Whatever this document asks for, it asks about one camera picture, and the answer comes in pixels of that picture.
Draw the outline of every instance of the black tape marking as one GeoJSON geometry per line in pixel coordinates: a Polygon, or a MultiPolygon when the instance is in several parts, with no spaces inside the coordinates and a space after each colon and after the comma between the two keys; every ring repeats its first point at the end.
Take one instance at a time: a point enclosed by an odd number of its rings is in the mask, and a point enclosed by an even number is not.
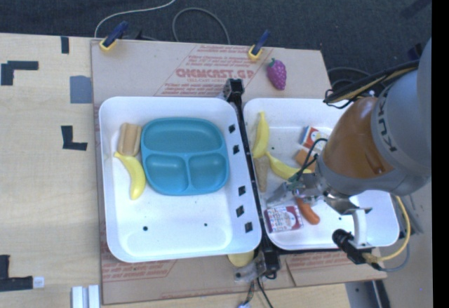
{"type": "Polygon", "coordinates": [[[73,142],[73,126],[61,126],[63,149],[77,149],[79,151],[87,150],[87,142],[73,142]]]}
{"type": "Polygon", "coordinates": [[[92,103],[92,81],[90,77],[70,77],[70,103],[92,103]]]}
{"type": "Polygon", "coordinates": [[[61,36],[61,53],[69,54],[69,38],[67,36],[61,36]]]}
{"type": "Polygon", "coordinates": [[[10,277],[9,255],[0,255],[0,292],[33,289],[33,277],[10,277]]]}
{"type": "Polygon", "coordinates": [[[432,0],[417,0],[409,7],[404,8],[401,11],[401,15],[406,19],[410,19],[415,16],[419,11],[425,8],[427,5],[431,4],[432,0]]]}
{"type": "Polygon", "coordinates": [[[12,86],[14,80],[14,70],[7,64],[1,64],[0,84],[2,86],[12,86]]]}
{"type": "Polygon", "coordinates": [[[11,69],[27,69],[36,71],[39,68],[39,61],[8,61],[11,69]]]}
{"type": "Polygon", "coordinates": [[[0,279],[8,278],[9,255],[0,255],[0,279]]]}
{"type": "Polygon", "coordinates": [[[14,70],[25,69],[27,71],[36,71],[39,68],[38,61],[8,61],[1,64],[0,85],[12,86],[14,81],[14,70]]]}

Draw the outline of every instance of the wooden table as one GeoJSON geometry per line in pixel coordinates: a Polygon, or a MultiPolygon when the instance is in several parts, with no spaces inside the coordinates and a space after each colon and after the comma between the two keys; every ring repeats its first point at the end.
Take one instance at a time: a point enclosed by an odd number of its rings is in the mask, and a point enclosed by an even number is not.
{"type": "MultiPolygon", "coordinates": [[[[43,289],[0,293],[0,307],[69,307],[73,286],[101,285],[92,104],[72,104],[69,79],[91,76],[88,38],[0,34],[0,62],[38,61],[0,86],[0,254],[9,275],[42,276],[43,289]],[[63,149],[61,126],[86,151],[63,149]]],[[[246,294],[115,307],[237,307],[246,294]]],[[[269,291],[275,307],[347,308],[344,284],[269,291]]],[[[260,292],[252,307],[267,307],[260,292]]]]}

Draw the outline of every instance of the small box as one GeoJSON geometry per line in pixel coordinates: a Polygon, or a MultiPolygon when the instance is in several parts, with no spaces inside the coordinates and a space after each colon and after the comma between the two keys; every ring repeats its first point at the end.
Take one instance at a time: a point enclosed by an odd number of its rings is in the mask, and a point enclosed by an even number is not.
{"type": "MultiPolygon", "coordinates": [[[[307,126],[305,128],[304,135],[302,136],[300,144],[306,148],[311,148],[314,142],[319,138],[325,138],[328,139],[329,135],[321,132],[319,129],[313,127],[313,126],[307,126]]],[[[317,153],[321,153],[321,151],[324,148],[324,141],[318,142],[315,147],[314,151],[317,153]]]]}
{"type": "Polygon", "coordinates": [[[268,208],[265,210],[265,218],[270,233],[293,231],[302,227],[302,218],[297,206],[268,208]]]}

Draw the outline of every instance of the banana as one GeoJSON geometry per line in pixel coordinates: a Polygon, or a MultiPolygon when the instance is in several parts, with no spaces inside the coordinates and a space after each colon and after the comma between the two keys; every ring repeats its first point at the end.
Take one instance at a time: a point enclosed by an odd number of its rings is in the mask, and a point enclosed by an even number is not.
{"type": "Polygon", "coordinates": [[[269,126],[267,120],[265,119],[265,112],[259,112],[260,119],[257,125],[257,131],[255,134],[255,142],[253,146],[253,158],[259,159],[265,155],[268,146],[269,139],[269,126]]]}
{"type": "Polygon", "coordinates": [[[249,265],[254,258],[254,250],[246,253],[234,253],[231,255],[227,255],[229,261],[235,267],[245,267],[249,265]]]}
{"type": "Polygon", "coordinates": [[[273,170],[273,172],[282,177],[284,180],[288,180],[292,177],[296,172],[300,169],[298,167],[291,167],[286,163],[282,162],[280,159],[273,157],[269,152],[265,152],[265,154],[269,158],[269,166],[273,170]]]}
{"type": "Polygon", "coordinates": [[[118,158],[128,171],[131,184],[130,184],[130,197],[132,200],[138,199],[143,193],[147,179],[145,172],[143,171],[142,164],[134,156],[124,156],[116,152],[114,157],[118,158]]]}

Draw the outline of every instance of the blue divided plate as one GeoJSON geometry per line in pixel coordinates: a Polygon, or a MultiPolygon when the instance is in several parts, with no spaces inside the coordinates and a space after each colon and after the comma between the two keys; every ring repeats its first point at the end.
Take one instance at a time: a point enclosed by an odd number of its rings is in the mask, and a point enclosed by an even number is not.
{"type": "Polygon", "coordinates": [[[150,185],[172,196],[219,190],[229,177],[225,139],[204,119],[155,119],[142,129],[142,163],[150,185]]]}

